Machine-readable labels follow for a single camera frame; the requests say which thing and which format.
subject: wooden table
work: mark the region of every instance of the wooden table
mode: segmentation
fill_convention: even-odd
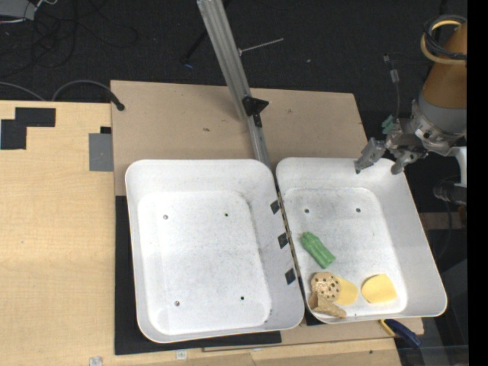
[[[148,104],[155,107],[163,101],[166,109],[163,107],[159,111],[166,117],[166,127],[174,122],[172,118],[180,118],[178,112],[186,112],[176,98],[200,99],[200,104],[185,102],[194,108],[203,107],[206,101],[216,98],[228,105],[224,95],[226,88],[224,91],[220,87],[190,87],[112,83],[115,93],[127,106],[124,118],[142,118],[143,113],[136,112],[141,102],[146,105],[144,112],[148,113]],[[173,98],[169,98],[170,92],[175,94]],[[307,156],[323,156],[324,153],[339,156],[341,145],[343,149],[348,148],[342,154],[356,156],[366,143],[352,95],[278,90],[255,90],[254,95],[271,96],[274,104],[280,104],[275,108],[270,106],[265,111],[267,114],[262,115],[274,164],[288,153],[300,155],[297,152],[300,140],[315,142],[313,147],[303,151]],[[310,100],[308,106],[303,102],[306,98]],[[199,114],[200,119],[191,118],[195,125],[186,123],[186,129],[180,126],[180,133],[186,131],[196,139],[202,136],[202,140],[208,140],[204,134],[216,133],[219,129],[221,133],[235,131],[220,127],[225,123],[241,124],[232,117],[232,105],[229,111],[220,106],[218,104],[217,110],[226,115],[221,119],[228,122],[205,120]],[[137,152],[137,143],[125,147],[117,143],[127,142],[134,134],[139,134],[140,127],[123,132],[120,127],[128,123],[128,119],[124,122],[122,117],[113,119],[111,113],[118,111],[109,104],[0,101],[0,119],[14,119],[16,107],[55,108],[56,126],[28,127],[26,149],[0,150],[2,364],[86,366],[95,356],[101,357],[103,365],[286,365],[317,364],[323,360],[327,364],[342,365],[400,364],[394,340],[376,322],[298,326],[282,332],[283,343],[279,346],[261,351],[195,348],[186,351],[186,361],[177,360],[175,352],[114,355],[114,195],[117,189],[119,194],[124,194],[117,175],[122,175],[124,162],[146,155]],[[321,121],[316,120],[316,112],[323,113]],[[275,113],[281,115],[274,119]],[[115,172],[92,172],[88,135],[99,133],[101,126],[112,126],[113,120],[117,120],[117,126],[114,124]],[[299,127],[298,122],[301,126],[308,123],[309,128]],[[297,133],[290,132],[289,127],[295,127]],[[185,147],[187,138],[183,136],[175,138],[180,142],[179,149]],[[247,137],[245,129],[239,130],[232,139],[228,138],[224,146],[234,153],[233,156],[240,156],[242,150],[252,157],[250,141],[243,137]],[[294,145],[283,149],[279,145],[283,140]],[[328,145],[320,149],[324,142]],[[185,151],[174,149],[171,148],[174,156],[167,158],[185,157]],[[211,158],[211,151],[202,156]],[[423,332],[421,319],[403,322],[417,333]]]

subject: screw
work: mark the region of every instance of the screw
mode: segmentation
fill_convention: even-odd
[[[237,52],[239,53],[239,56],[241,56],[244,52],[249,52],[250,50],[258,49],[259,47],[265,47],[267,45],[272,45],[273,43],[281,42],[284,40],[284,38],[280,38],[279,40],[271,40],[266,43],[260,43],[259,45],[253,46],[253,47],[248,47],[247,49],[237,49]]]

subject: tray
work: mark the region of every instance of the tray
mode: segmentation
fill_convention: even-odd
[[[282,330],[302,320],[303,299],[265,165],[141,160],[128,168],[126,186],[137,322],[148,339]]]
[[[438,316],[447,297],[405,175],[392,175],[393,162],[381,159],[359,175],[354,159],[289,158],[277,167],[298,271],[305,297],[310,279],[324,271],[303,248],[303,232],[318,236],[335,255],[326,269],[355,284],[387,274],[397,298],[368,303],[359,293],[338,319],[310,311],[324,323]]]

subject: black floor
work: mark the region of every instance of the black floor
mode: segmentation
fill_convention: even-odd
[[[423,24],[441,9],[467,18],[467,0],[447,0],[443,7],[441,1],[232,0],[226,12],[241,49],[284,38],[242,55],[251,87],[351,92],[367,136],[381,138],[380,124],[396,107],[384,54],[399,70],[400,115],[407,116],[429,69],[419,48]],[[45,99],[77,79],[225,85],[207,38],[182,62],[202,31],[195,0],[59,0],[41,5],[34,21],[0,24],[0,81]],[[0,98],[32,96],[0,85]],[[107,97],[99,87],[76,85],[58,99]],[[459,175],[456,161],[437,155],[407,168],[419,211],[445,211],[432,188],[451,175]],[[466,258],[467,237],[458,239]],[[458,246],[448,247],[441,271],[458,263]]]

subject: green bottle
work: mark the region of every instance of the green bottle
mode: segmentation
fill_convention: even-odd
[[[327,268],[336,257],[322,244],[320,239],[311,232],[304,232],[300,237],[302,246],[313,256],[320,267]]]

